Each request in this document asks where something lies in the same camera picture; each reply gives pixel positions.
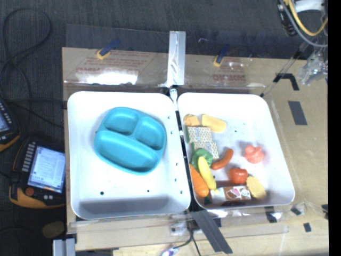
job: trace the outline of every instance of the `white tray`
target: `white tray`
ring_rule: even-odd
[[[163,123],[166,148],[146,175],[124,172],[94,151],[95,132],[114,107],[129,107]],[[191,195],[171,99],[159,93],[77,92],[68,100],[71,207],[83,219],[186,210]]]
[[[290,204],[295,197],[287,163],[273,124],[267,103],[261,97],[251,94],[184,93],[178,98],[178,108],[183,123],[184,116],[192,114],[201,117],[207,114],[227,122],[223,133],[212,133],[222,156],[227,148],[234,150],[230,163],[221,170],[212,171],[217,184],[228,183],[228,171],[233,166],[247,169],[264,186],[267,196],[263,200],[245,201],[242,207],[275,206]],[[257,164],[249,163],[243,157],[246,145],[261,146],[265,157]],[[186,152],[191,162],[192,148],[186,143]],[[221,204],[205,205],[196,197],[199,205],[206,209],[226,209]]]

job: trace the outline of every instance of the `yellow cable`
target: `yellow cable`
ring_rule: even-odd
[[[293,2],[291,0],[283,0],[283,2],[286,4],[286,5],[289,5],[290,7],[290,10],[291,12],[293,13],[293,17],[295,19],[295,21],[297,22],[298,26],[308,35],[310,36],[316,36],[317,34],[321,33],[321,31],[323,31],[324,27],[326,26],[327,22],[328,22],[328,18],[326,18],[324,20],[324,22],[322,23],[322,26],[319,28],[318,31],[316,32],[311,32],[309,31],[301,22],[301,20],[299,19],[298,15],[297,15],[297,12],[295,10],[295,7],[293,5]]]

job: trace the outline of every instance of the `table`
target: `table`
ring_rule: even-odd
[[[84,61],[91,50],[63,48],[63,79]],[[160,54],[161,60],[167,58]],[[255,90],[262,91],[270,84],[275,73],[287,63],[281,59],[227,58],[248,64],[244,74],[257,81]],[[187,55],[186,61],[206,65],[211,56]],[[289,69],[294,76],[304,60],[296,61]],[[64,101],[79,90],[93,90],[84,84],[63,83]],[[100,86],[96,90],[110,90]],[[327,83],[313,82],[310,86],[299,85],[294,91],[289,79],[282,79],[264,99],[271,107],[272,116],[280,137],[281,146],[295,184],[296,198],[293,209],[286,211],[280,222],[270,223],[264,215],[251,218],[222,220],[221,232],[234,255],[309,255],[328,254],[328,145],[327,145]],[[297,124],[290,110],[290,103],[299,103],[307,124]],[[67,172],[68,118],[64,114]],[[70,206],[70,175],[67,185],[67,226],[69,233],[77,232],[76,251],[113,249],[113,255],[159,255],[170,243],[181,244],[188,235],[174,236],[169,221],[164,217],[123,221],[76,221]],[[194,235],[201,255],[213,255],[210,243],[203,233]],[[194,243],[180,249],[177,255],[197,255]]]

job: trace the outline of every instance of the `blue plate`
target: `blue plate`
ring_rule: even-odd
[[[117,107],[109,111],[94,140],[96,154],[123,171],[146,174],[159,164],[166,147],[164,126],[138,110]]]

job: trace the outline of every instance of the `pink toy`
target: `pink toy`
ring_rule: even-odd
[[[252,145],[248,145],[245,147],[245,158],[250,163],[259,163],[264,158],[264,153],[262,152],[262,149],[260,146],[254,147]]]

